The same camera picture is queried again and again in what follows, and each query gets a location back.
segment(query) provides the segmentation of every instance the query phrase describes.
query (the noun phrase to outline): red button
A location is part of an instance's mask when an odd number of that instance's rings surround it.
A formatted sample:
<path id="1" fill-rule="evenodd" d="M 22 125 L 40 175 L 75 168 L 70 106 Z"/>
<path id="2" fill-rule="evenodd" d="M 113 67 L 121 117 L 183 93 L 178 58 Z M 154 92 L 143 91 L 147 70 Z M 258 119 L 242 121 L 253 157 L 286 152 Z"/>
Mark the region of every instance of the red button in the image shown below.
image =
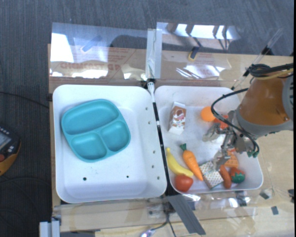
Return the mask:
<path id="1" fill-rule="evenodd" d="M 0 162 L 4 161 L 4 155 L 0 154 Z"/>

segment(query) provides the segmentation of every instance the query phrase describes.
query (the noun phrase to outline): clear plastic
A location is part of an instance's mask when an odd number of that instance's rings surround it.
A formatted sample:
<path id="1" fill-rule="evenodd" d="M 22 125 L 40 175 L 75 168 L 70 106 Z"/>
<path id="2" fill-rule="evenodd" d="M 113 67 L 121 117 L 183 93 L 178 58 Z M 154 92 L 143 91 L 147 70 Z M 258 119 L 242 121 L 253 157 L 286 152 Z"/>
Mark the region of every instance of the clear plastic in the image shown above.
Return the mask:
<path id="1" fill-rule="evenodd" d="M 232 53 L 231 46 L 241 38 L 238 30 L 232 26 L 168 22 L 158 22 L 156 29 L 147 31 L 54 23 L 49 92 L 63 84 L 146 87 L 149 79 L 153 79 L 156 89 L 163 85 L 240 89 L 250 85 L 251 78 L 244 73 L 252 63 L 278 66 L 293 62 L 293 57 L 265 55 L 263 48 L 257 54 Z M 271 39 L 266 39 L 266 46 L 272 47 L 281 33 L 279 29 Z M 191 59 L 194 47 L 199 49 L 196 58 Z M 101 229 L 104 236 L 140 236 L 164 223 L 164 209 L 168 206 L 165 196 L 78 204 L 60 200 L 55 189 L 50 106 L 52 216 L 61 220 L 61 231 Z M 208 236 L 294 235 L 294 203 L 289 193 L 294 190 L 294 132 L 270 134 L 257 143 L 263 172 L 259 189 L 184 195 Z M 170 221 L 177 236 L 188 235 L 177 213 L 170 214 Z M 171 236 L 170 227 L 156 230 L 154 236 Z"/>

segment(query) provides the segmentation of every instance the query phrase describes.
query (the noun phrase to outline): patterned box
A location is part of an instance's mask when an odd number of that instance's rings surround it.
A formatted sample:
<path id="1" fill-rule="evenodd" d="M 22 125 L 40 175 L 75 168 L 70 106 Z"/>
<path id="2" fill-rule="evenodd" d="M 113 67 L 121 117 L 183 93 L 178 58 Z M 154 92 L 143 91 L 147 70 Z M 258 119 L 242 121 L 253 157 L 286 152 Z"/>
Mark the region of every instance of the patterned box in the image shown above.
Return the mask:
<path id="1" fill-rule="evenodd" d="M 204 182 L 210 189 L 223 182 L 222 176 L 214 169 L 214 165 L 211 161 L 200 165 L 200 169 L 203 174 Z"/>

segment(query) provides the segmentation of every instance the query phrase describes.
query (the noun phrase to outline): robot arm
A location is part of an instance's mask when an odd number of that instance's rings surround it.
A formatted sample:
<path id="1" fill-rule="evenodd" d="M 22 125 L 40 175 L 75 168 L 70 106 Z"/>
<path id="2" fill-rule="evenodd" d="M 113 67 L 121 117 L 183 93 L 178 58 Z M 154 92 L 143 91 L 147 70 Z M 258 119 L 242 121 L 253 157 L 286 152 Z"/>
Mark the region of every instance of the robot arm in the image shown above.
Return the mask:
<path id="1" fill-rule="evenodd" d="M 257 157 L 259 146 L 256 140 L 269 133 L 294 130 L 294 64 L 271 68 L 264 64 L 249 68 L 253 81 L 247 89 L 225 95 L 212 104 L 214 116 L 228 127 L 221 129 L 215 123 L 203 136 L 203 141 L 214 140 L 221 134 L 224 142 L 214 159 L 215 169 L 224 164 L 230 156 L 227 151 L 235 149 L 249 157 Z M 228 113 L 228 118 L 218 114 L 214 105 L 222 98 L 246 91 L 241 104 Z"/>

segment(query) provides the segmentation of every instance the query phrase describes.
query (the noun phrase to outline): toy carrot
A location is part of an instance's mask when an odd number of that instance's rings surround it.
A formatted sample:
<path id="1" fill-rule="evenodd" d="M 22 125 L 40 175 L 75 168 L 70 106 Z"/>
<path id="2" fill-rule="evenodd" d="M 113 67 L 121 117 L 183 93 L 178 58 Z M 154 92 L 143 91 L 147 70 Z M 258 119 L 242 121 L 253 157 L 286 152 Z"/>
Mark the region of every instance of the toy carrot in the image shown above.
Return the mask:
<path id="1" fill-rule="evenodd" d="M 186 149 L 186 144 L 180 145 L 183 150 L 183 160 L 188 168 L 194 173 L 194 175 L 201 181 L 203 181 L 202 171 L 198 166 L 196 157 L 192 151 Z"/>

